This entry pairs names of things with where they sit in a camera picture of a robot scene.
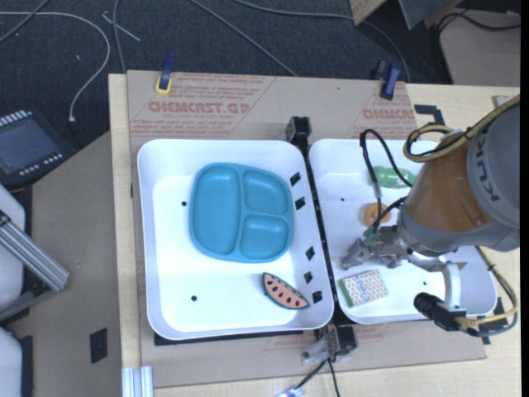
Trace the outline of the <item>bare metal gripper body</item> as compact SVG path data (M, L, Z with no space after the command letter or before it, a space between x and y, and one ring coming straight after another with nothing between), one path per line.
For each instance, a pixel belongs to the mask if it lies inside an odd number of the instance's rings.
M400 256L402 262L407 261L429 272L441 271L447 266L439 251L423 246L398 225L377 229L370 227L364 234L364 242L369 248L369 258L366 261L378 259L382 262L383 256Z

